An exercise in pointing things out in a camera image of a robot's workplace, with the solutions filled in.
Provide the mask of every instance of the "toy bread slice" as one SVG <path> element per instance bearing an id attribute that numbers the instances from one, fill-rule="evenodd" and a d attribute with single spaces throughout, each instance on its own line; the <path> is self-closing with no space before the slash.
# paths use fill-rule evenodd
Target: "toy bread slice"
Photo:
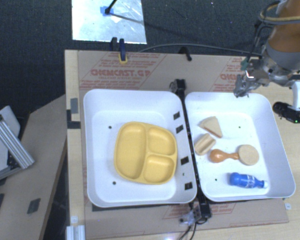
<path id="1" fill-rule="evenodd" d="M 194 150 L 198 155 L 206 154 L 215 144 L 215 139 L 210 136 L 210 134 L 203 135 L 198 141 L 194 144 Z"/>
<path id="2" fill-rule="evenodd" d="M 223 136 L 219 121 L 215 116 L 204 119 L 199 126 L 219 138 Z"/>
<path id="3" fill-rule="evenodd" d="M 259 161 L 259 153 L 251 145 L 242 145 L 239 148 L 239 159 L 246 166 L 255 165 Z"/>

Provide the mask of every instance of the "black cable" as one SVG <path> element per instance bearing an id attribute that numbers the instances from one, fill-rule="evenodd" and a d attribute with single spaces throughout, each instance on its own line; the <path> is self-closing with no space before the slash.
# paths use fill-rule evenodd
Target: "black cable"
<path id="1" fill-rule="evenodd" d="M 192 236 L 191 236 L 191 238 L 189 240 L 192 240 L 193 237 L 194 237 L 194 234 L 195 234 L 195 231 L 196 231 L 196 225 L 202 225 L 202 224 L 206 223 L 207 220 L 208 220 L 207 218 L 204 221 L 202 221 L 202 222 L 199 222 L 200 220 L 198 220 L 194 224 L 193 233 L 192 233 Z M 182 240 L 189 233 L 190 229 L 191 229 L 191 226 L 188 227 L 188 229 L 183 233 L 183 235 L 178 240 Z"/>
<path id="2" fill-rule="evenodd" d="M 252 41 L 252 46 L 251 46 L 251 50 L 249 52 L 249 54 L 246 56 L 246 61 L 248 62 L 252 56 L 252 53 L 255 49 L 255 44 L 256 44 L 256 36 L 258 34 L 258 29 L 260 27 L 260 25 L 262 24 L 262 22 L 260 20 L 257 20 L 256 23 L 254 24 L 254 34 L 253 34 L 253 41 Z"/>
<path id="3" fill-rule="evenodd" d="M 258 43 L 258 39 L 260 37 L 260 34 L 262 32 L 263 29 L 271 29 L 272 27 L 271 26 L 268 26 L 268 25 L 264 25 L 262 26 L 260 29 L 258 29 L 260 27 L 261 24 L 256 24 L 255 25 L 255 31 L 254 31 L 254 37 L 253 37 L 253 43 L 252 43 L 252 47 L 251 47 L 251 51 L 250 53 L 248 54 L 248 56 L 246 57 L 247 58 L 247 61 L 250 60 L 251 56 L 253 55 L 253 52 L 255 50 L 255 48 L 257 47 L 257 43 Z"/>
<path id="4" fill-rule="evenodd" d="M 190 231 L 191 226 L 188 227 L 188 229 L 183 233 L 183 235 L 179 238 L 179 240 L 182 240 Z"/>
<path id="5" fill-rule="evenodd" d="M 194 234 L 195 234 L 195 230 L 196 230 L 196 223 L 194 224 L 193 233 L 192 233 L 192 236 L 191 236 L 191 238 L 190 238 L 189 240 L 192 240 L 192 239 L 193 239 L 193 237 L 194 237 Z"/>
<path id="6" fill-rule="evenodd" d="M 160 47 L 170 47 L 170 46 L 194 46 L 194 47 L 204 47 L 204 48 L 210 48 L 210 49 L 216 49 L 216 50 L 225 50 L 225 51 L 233 51 L 233 52 L 239 52 L 239 53 L 242 53 L 242 54 L 250 54 L 250 52 L 248 51 L 244 51 L 244 50 L 237 50 L 237 49 L 230 49 L 230 48 L 222 48 L 222 47 L 217 47 L 217 46 L 210 46 L 210 45 L 204 45 L 204 44 L 196 44 L 196 43 L 166 43 L 166 44 L 160 44 L 160 45 L 155 45 L 155 46 L 151 46 L 151 47 L 148 47 L 148 48 L 145 48 L 145 49 L 142 49 L 142 50 L 139 50 L 138 53 L 142 53 L 142 52 L 145 52 L 145 51 L 148 51 L 148 50 L 151 50 L 151 49 L 155 49 L 155 48 L 160 48 Z"/>

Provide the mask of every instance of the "black sticker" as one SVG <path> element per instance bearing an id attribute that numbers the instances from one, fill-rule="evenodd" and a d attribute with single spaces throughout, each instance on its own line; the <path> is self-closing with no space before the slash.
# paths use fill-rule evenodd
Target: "black sticker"
<path id="1" fill-rule="evenodd" d="M 40 201 L 41 201 L 40 198 L 32 200 L 30 202 L 27 214 L 35 213 L 39 209 Z"/>
<path id="2" fill-rule="evenodd" d="M 66 110 L 66 116 L 67 116 L 68 129 L 81 129 L 80 121 L 72 121 L 72 114 L 70 109 Z"/>
<path id="3" fill-rule="evenodd" d="M 179 127 L 176 128 L 176 133 L 178 134 L 182 130 L 183 130 L 183 125 L 180 125 Z"/>
<path id="4" fill-rule="evenodd" d="M 174 120 L 178 119 L 180 117 L 180 112 L 173 115 Z"/>
<path id="5" fill-rule="evenodd" d="M 186 183 L 186 184 L 184 185 L 184 190 L 190 190 L 190 189 L 192 189 L 192 188 L 193 188 L 192 182 Z"/>
<path id="6" fill-rule="evenodd" d="M 181 165 L 184 165 L 188 162 L 189 162 L 189 157 L 187 157 L 187 156 L 181 159 Z"/>

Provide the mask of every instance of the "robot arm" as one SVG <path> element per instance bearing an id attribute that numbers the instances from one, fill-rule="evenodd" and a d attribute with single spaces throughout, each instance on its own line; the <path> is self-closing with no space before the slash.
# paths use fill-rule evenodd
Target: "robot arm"
<path id="1" fill-rule="evenodd" d="M 266 13 L 275 7 L 278 7 L 279 17 L 267 17 Z M 277 1 L 268 5 L 259 15 L 257 28 L 262 23 L 267 28 L 274 26 L 273 30 L 263 47 L 261 58 L 250 59 L 248 56 L 242 62 L 244 74 L 237 76 L 233 93 L 236 97 L 243 97 L 261 85 L 268 86 L 270 82 L 289 87 L 293 91 L 294 102 L 292 106 L 288 105 L 292 110 L 288 114 L 294 113 L 295 116 L 286 118 L 300 123 L 300 0 Z M 273 109 L 276 112 L 284 110 L 279 105 Z"/>

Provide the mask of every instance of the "yellow divided plate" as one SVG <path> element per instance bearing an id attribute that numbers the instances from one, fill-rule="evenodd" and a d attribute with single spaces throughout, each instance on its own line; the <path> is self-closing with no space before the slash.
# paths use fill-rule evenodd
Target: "yellow divided plate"
<path id="1" fill-rule="evenodd" d="M 123 178 L 163 184 L 172 179 L 176 164 L 176 140 L 167 129 L 142 122 L 129 122 L 120 128 L 114 166 Z"/>

